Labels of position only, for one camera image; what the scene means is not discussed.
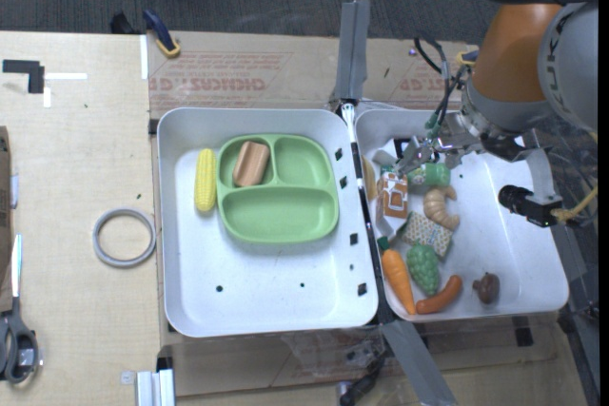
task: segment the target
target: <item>white ring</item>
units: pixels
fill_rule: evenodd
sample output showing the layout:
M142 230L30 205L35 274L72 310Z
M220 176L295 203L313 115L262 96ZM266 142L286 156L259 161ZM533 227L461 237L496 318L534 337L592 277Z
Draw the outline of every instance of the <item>white ring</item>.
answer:
M109 256L103 249L99 243L99 233L104 226L104 224L114 218L114 217L135 217L140 220L148 229L150 234L150 243L148 244L147 249L140 254L138 257L133 259L116 259L112 256ZM133 267L134 265L139 264L140 262L145 261L150 254L154 251L154 246L156 244L156 231L154 229L154 223L152 219L146 215L142 210L138 210L137 208L131 208L128 206L121 206L119 208L114 208L106 212L102 215L97 222L95 223L95 228L93 228L93 249L95 249L95 254L100 259L100 261L114 266L114 267Z

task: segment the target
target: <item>green bowl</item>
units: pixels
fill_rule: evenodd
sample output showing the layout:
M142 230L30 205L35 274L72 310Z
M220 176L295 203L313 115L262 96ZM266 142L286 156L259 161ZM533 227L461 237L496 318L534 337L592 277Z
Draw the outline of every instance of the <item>green bowl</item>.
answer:
M232 171L246 141L270 149L259 184L239 187ZM303 136L255 134L225 143L218 153L220 215L234 237L254 243L316 241L339 218L334 172L322 147Z

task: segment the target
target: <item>scissors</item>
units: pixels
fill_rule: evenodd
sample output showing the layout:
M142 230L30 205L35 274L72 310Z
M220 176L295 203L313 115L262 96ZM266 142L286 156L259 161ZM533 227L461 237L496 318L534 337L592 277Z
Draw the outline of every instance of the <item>scissors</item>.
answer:
M0 378L4 374L8 382L18 384L26 380L35 370L39 355L36 336L21 320L19 310L21 234L15 236L10 270L12 309L0 314Z

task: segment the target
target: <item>plastic tray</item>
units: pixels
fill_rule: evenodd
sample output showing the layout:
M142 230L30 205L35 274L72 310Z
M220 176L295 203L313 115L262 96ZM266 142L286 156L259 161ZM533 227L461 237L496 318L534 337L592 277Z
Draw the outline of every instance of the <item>plastic tray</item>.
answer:
M196 158L234 138L302 136L330 161L339 218L320 239L274 245L226 230L194 206ZM344 122L322 109L176 108L157 129L165 311L181 334L209 338L351 328L379 304Z
M233 168L246 141L266 145L270 156L259 184L239 187ZM218 154L218 206L226 229L256 243L316 241L339 218L332 165L312 139L252 134L231 139Z
M372 162L375 151L390 139L423 135L422 128L430 113L391 109L364 112L355 127L361 154ZM378 178L380 168L373 165ZM462 292L440 313L408 315L386 283L387 300L398 316L419 322L471 319L556 311L566 303L568 282L551 229L535 226L501 206L497 195L506 184L532 188L528 162L508 163L490 154L469 154L451 171L457 200L447 200L446 208L449 214L459 214L461 223L440 261L439 289L452 274L458 274L463 280ZM425 189L408 187L408 211L423 213ZM369 205L372 222L375 206ZM393 241L392 247L403 256L410 248L400 239ZM495 273L501 280L499 299L489 305L483 304L472 288L473 281L485 272ZM414 283L413 291L415 300L425 298Z

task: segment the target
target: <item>table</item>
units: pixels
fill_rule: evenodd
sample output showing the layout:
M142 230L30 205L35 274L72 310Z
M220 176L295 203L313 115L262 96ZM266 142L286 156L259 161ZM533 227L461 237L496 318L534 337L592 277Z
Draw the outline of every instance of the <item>table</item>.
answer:
M230 35L221 36L226 41ZM133 373L154 371L161 346L157 260L109 267L96 258L91 231L118 206L154 214L142 37L5 31L0 39L3 59L40 61L57 78L47 82L45 106L43 95L27 93L27 75L0 73L0 125L9 129L13 172L19 174L13 227L23 235L22 314L44 357L23 387L0 383L0 404L134 404ZM248 39L234 35L240 43ZM73 74L86 74L86 80L66 79ZM102 239L108 252L125 258L147 243L146 230L126 218L106 225ZM547 332L544 359L521 361L516 354L488 368L473 359L488 349L440 355L460 404L585 404L566 336L551 319L539 327ZM458 367L465 357L473 365ZM392 396L417 403L405 377L382 377L361 404ZM335 384L317 384L179 397L177 403L331 405L336 397Z

